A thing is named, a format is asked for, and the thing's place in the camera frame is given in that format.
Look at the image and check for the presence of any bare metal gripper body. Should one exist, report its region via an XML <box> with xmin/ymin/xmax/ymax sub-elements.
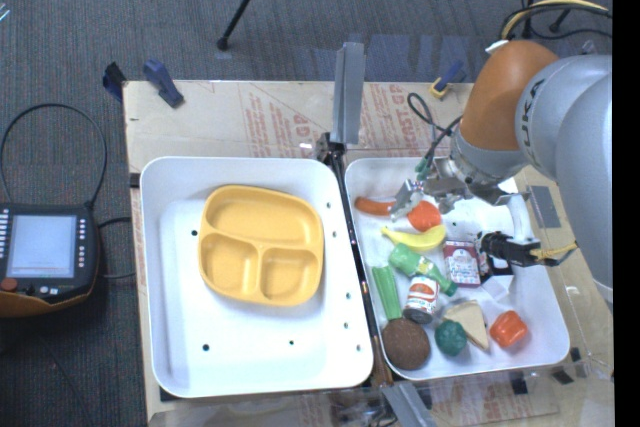
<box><xmin>422</xmin><ymin>156</ymin><xmax>504</xmax><ymax>207</ymax></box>

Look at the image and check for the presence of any orange sausage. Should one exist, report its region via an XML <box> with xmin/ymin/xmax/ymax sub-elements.
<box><xmin>354</xmin><ymin>196</ymin><xmax>397</xmax><ymax>218</ymax></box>

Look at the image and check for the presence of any yellow banana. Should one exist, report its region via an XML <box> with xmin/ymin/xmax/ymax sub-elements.
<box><xmin>380</xmin><ymin>223</ymin><xmax>448</xmax><ymax>253</ymax></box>

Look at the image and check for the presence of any green bottle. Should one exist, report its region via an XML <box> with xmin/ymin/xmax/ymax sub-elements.
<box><xmin>388</xmin><ymin>242</ymin><xmax>459</xmax><ymax>298</ymax></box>

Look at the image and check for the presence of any red and white carton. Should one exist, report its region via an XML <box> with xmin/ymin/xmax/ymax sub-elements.
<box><xmin>442</xmin><ymin>239</ymin><xmax>483</xmax><ymax>288</ymax></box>

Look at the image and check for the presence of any green celery stick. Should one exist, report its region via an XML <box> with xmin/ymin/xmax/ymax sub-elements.
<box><xmin>370</xmin><ymin>264</ymin><xmax>404</xmax><ymax>322</ymax></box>

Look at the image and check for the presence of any red and white can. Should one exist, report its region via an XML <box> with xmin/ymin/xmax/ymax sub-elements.
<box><xmin>402</xmin><ymin>274</ymin><xmax>442</xmax><ymax>326</ymax></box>

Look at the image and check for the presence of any beige sandwich wedge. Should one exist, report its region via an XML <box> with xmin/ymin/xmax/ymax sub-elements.
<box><xmin>443</xmin><ymin>299</ymin><xmax>491</xmax><ymax>352</ymax></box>

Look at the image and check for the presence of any green broccoli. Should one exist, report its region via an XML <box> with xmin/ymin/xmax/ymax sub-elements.
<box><xmin>433</xmin><ymin>319</ymin><xmax>469</xmax><ymax>358</ymax></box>

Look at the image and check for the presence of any orange bell pepper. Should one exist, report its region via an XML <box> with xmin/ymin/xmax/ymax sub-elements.
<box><xmin>488</xmin><ymin>309</ymin><xmax>529</xmax><ymax>349</ymax></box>

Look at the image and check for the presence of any white plastic tray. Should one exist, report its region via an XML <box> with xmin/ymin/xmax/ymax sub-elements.
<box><xmin>343</xmin><ymin>156</ymin><xmax>572</xmax><ymax>383</ymax></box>
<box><xmin>138</xmin><ymin>155</ymin><xmax>376</xmax><ymax>400</ymax></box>

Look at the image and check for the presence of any brown round biscuit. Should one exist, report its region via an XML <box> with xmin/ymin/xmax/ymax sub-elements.
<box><xmin>381</xmin><ymin>317</ymin><xmax>432</xmax><ymax>372</ymax></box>

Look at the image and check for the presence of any yellow divided plate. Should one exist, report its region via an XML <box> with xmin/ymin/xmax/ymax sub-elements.
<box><xmin>197</xmin><ymin>184</ymin><xmax>326</xmax><ymax>308</ymax></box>

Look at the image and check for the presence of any brown cardboard board red print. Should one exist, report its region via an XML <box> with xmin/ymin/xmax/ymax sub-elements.
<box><xmin>122</xmin><ymin>79</ymin><xmax>614</xmax><ymax>427</ymax></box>

